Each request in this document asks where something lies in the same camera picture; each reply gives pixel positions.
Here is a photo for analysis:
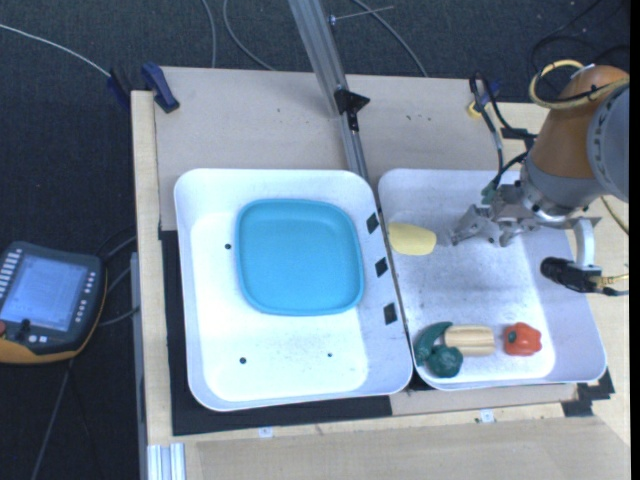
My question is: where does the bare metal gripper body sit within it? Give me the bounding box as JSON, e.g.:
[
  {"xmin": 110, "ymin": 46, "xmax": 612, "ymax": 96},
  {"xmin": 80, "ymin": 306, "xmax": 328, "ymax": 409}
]
[{"xmin": 485, "ymin": 180, "xmax": 603, "ymax": 232}]

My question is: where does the pale yellow oval toy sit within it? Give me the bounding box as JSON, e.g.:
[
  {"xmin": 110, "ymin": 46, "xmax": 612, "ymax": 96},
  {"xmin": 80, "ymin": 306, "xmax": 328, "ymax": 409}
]
[{"xmin": 387, "ymin": 221, "xmax": 438, "ymax": 257}]

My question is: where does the white plastic tray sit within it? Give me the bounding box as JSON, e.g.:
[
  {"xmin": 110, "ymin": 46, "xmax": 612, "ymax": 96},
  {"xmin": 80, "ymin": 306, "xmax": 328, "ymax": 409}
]
[
  {"xmin": 377, "ymin": 167, "xmax": 609, "ymax": 392},
  {"xmin": 172, "ymin": 167, "xmax": 416, "ymax": 413}
]

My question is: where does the red toy bell pepper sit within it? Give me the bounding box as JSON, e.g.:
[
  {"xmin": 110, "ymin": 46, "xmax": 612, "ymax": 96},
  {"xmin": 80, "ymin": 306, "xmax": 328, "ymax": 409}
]
[{"xmin": 502, "ymin": 321, "xmax": 544, "ymax": 357}]

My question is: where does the beige striped bread roll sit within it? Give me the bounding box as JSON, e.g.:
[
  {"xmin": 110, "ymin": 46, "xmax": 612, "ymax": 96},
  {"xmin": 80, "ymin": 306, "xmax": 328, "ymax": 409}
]
[{"xmin": 444, "ymin": 324, "xmax": 496, "ymax": 358}]

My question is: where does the dark green curved toy vegetable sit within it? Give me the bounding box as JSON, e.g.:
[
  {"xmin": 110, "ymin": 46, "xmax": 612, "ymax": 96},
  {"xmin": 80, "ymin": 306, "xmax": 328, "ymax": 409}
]
[{"xmin": 412, "ymin": 321, "xmax": 454, "ymax": 365}]

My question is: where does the green toy broccoli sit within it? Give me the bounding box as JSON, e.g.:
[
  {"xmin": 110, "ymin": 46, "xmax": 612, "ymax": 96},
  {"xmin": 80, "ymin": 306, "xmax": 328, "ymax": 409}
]
[{"xmin": 425, "ymin": 345, "xmax": 465, "ymax": 380}]

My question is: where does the blue plate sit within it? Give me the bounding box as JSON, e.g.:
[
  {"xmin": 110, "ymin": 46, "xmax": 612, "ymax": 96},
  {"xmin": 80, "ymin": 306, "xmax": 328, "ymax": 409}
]
[{"xmin": 234, "ymin": 197, "xmax": 366, "ymax": 318}]

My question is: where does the pale wood board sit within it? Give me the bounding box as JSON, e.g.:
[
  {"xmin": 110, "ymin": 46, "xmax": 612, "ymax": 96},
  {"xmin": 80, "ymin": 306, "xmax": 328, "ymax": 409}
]
[{"xmin": 153, "ymin": 65, "xmax": 582, "ymax": 417}]

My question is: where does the black cylinder on white bracket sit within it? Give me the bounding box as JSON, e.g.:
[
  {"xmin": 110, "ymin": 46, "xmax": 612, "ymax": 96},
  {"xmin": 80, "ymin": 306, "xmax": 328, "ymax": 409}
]
[{"xmin": 540, "ymin": 216, "xmax": 603, "ymax": 294}]

